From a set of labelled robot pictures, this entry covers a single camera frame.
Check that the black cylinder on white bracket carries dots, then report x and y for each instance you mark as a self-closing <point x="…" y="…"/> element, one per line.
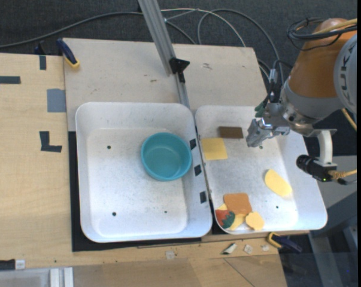
<point x="313" y="166"/>

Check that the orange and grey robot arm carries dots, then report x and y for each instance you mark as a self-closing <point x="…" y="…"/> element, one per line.
<point x="312" y="73"/>

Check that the brown rectangle slice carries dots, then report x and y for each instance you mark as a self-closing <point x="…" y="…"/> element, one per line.
<point x="231" y="132"/>

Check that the white plastic tray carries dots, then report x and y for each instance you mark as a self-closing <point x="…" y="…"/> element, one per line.
<point x="246" y="178"/>
<point x="123" y="196"/>

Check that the yellow oval slice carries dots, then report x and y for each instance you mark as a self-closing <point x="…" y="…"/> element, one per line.
<point x="277" y="183"/>

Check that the pale wood board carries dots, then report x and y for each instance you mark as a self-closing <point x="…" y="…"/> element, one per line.
<point x="123" y="73"/>

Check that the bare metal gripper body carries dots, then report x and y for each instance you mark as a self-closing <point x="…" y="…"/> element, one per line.
<point x="277" y="115"/>

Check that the yellow round biscuit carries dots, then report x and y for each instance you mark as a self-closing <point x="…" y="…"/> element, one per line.
<point x="255" y="221"/>

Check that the yellow square cheese slice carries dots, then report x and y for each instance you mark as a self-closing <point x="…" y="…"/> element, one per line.
<point x="214" y="149"/>

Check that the red and green strawberry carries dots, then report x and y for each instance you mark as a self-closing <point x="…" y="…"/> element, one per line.
<point x="223" y="218"/>

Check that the yellow flat wedge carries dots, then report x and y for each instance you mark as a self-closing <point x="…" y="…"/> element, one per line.
<point x="239" y="220"/>

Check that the teal bowl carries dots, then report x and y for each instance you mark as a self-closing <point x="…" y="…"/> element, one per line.
<point x="166" y="157"/>

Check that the orange toast slice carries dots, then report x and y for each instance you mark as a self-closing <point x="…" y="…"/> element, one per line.
<point x="237" y="203"/>

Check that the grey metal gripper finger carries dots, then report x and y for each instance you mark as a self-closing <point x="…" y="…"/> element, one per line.
<point x="253" y="134"/>
<point x="265" y="136"/>

